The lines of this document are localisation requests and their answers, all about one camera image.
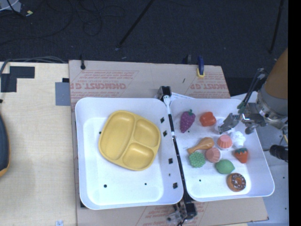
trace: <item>toy strawberry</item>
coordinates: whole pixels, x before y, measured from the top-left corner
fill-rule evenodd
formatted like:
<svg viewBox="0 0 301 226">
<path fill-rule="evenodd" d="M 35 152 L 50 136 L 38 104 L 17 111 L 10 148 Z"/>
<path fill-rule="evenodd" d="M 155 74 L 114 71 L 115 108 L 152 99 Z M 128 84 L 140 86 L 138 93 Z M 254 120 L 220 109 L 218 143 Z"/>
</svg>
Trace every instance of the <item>toy strawberry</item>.
<svg viewBox="0 0 301 226">
<path fill-rule="evenodd" d="M 182 133 L 187 131 L 192 126 L 195 118 L 196 115 L 192 112 L 191 109 L 189 111 L 183 112 L 180 120 L 180 130 Z"/>
<path fill-rule="evenodd" d="M 239 148 L 234 151 L 234 156 L 241 162 L 246 163 L 248 158 L 248 149 L 246 148 Z"/>
</svg>

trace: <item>metal rod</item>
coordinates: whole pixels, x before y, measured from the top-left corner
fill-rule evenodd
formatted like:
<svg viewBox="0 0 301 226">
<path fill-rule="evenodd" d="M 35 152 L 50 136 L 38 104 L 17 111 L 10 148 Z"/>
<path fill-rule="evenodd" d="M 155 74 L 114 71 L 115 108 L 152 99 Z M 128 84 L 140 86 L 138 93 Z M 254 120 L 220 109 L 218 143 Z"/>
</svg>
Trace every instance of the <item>metal rod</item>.
<svg viewBox="0 0 301 226">
<path fill-rule="evenodd" d="M 134 22 L 134 24 L 131 26 L 131 28 L 127 31 L 127 33 L 125 34 L 125 36 L 122 38 L 122 40 L 118 43 L 118 45 L 116 46 L 115 50 L 119 50 L 121 48 L 121 45 L 123 44 L 123 42 L 127 39 L 127 37 L 130 35 L 130 33 L 132 32 L 132 30 L 136 27 L 136 25 L 139 23 L 139 21 L 141 20 L 141 18 L 144 16 L 144 14 L 147 12 L 147 10 L 150 8 L 150 6 L 153 4 L 155 0 L 151 0 L 148 5 L 145 7 L 145 9 L 143 10 L 143 12 L 139 15 L 139 17 L 137 18 L 137 20 Z"/>
<path fill-rule="evenodd" d="M 281 0 L 280 5 L 279 5 L 279 10 L 278 10 L 278 17 L 277 17 L 277 21 L 276 21 L 276 26 L 275 26 L 275 30 L 274 30 L 274 36 L 273 36 L 271 47 L 269 49 L 269 53 L 273 52 L 273 49 L 274 49 L 276 36 L 277 36 L 277 32 L 278 32 L 278 27 L 279 27 L 279 22 L 280 22 L 280 18 L 281 18 L 281 12 L 282 12 L 282 9 L 283 9 L 283 4 L 284 4 L 284 0 Z"/>
</svg>

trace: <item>black floor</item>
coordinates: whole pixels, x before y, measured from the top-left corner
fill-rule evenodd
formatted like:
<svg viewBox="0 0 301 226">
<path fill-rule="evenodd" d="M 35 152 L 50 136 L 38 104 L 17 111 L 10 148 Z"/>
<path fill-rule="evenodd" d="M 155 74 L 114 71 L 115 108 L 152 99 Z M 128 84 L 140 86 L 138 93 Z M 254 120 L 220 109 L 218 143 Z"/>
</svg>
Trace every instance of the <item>black floor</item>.
<svg viewBox="0 0 301 226">
<path fill-rule="evenodd" d="M 233 96 L 247 92 L 258 68 L 270 72 L 288 47 L 288 0 L 153 0 L 122 41 L 150 1 L 20 0 L 19 9 L 0 8 L 0 61 L 180 64 L 191 55 L 195 64 L 201 55 L 222 67 Z"/>
</svg>

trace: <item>blue clamp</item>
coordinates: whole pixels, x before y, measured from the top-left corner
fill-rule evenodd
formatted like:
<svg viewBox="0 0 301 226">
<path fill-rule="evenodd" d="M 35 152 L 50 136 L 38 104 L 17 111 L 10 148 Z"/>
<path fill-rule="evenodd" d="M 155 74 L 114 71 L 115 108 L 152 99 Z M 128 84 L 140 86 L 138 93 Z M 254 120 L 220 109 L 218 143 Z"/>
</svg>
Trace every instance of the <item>blue clamp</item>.
<svg viewBox="0 0 301 226">
<path fill-rule="evenodd" d="M 203 60 L 203 57 L 201 55 L 198 56 L 197 75 L 200 78 L 203 78 L 205 76 L 205 72 L 204 72 L 204 60 Z"/>
</svg>

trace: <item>yellow plate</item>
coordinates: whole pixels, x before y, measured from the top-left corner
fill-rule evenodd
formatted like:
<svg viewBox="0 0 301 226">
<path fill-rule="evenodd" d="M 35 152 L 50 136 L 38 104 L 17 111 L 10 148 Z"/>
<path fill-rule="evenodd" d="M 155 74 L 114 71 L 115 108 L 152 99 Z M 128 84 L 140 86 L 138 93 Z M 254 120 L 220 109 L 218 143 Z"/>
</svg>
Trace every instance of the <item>yellow plate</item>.
<svg viewBox="0 0 301 226">
<path fill-rule="evenodd" d="M 132 112 L 116 111 L 103 127 L 98 149 L 108 161 L 141 171 L 154 161 L 160 141 L 160 130 L 154 123 Z"/>
</svg>

